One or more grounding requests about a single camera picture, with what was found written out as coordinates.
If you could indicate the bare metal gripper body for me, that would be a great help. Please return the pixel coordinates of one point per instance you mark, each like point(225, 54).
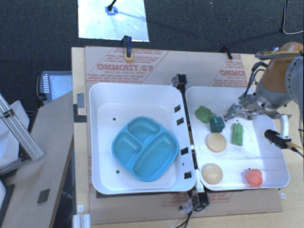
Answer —
point(263, 107)

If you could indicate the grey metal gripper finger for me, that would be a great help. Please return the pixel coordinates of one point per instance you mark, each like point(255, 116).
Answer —
point(249, 116)
point(230, 113)

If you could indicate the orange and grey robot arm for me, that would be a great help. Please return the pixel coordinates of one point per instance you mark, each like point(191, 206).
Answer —
point(282, 70)

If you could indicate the dark green bell pepper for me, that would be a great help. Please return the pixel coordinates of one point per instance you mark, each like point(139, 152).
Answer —
point(217, 124)

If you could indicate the green asparagus bunch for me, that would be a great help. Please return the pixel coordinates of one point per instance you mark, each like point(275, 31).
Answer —
point(237, 134)

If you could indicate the light green lettuce leaf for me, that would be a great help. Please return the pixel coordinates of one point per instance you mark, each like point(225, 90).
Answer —
point(203, 114)

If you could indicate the flat beige round biscuit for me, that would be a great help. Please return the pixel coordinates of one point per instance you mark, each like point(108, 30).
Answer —
point(215, 142)

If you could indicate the white plastic tray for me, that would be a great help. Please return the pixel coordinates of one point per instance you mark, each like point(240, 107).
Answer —
point(261, 160)
point(133, 117)

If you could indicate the thin black and white rod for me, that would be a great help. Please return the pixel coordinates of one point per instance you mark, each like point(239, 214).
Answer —
point(190, 136)

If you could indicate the orange-red toy pepper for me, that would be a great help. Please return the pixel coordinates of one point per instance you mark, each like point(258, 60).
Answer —
point(254, 177)

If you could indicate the domed beige bread bun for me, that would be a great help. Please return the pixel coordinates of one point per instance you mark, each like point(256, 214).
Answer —
point(211, 173)

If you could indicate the brown cardboard board red print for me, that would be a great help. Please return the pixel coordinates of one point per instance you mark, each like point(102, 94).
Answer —
point(152, 65)

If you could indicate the blue divided plate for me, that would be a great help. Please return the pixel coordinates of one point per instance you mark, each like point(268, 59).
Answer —
point(145, 148)

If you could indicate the black cylinder on white bracket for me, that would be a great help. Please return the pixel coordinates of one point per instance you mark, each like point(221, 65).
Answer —
point(278, 134)

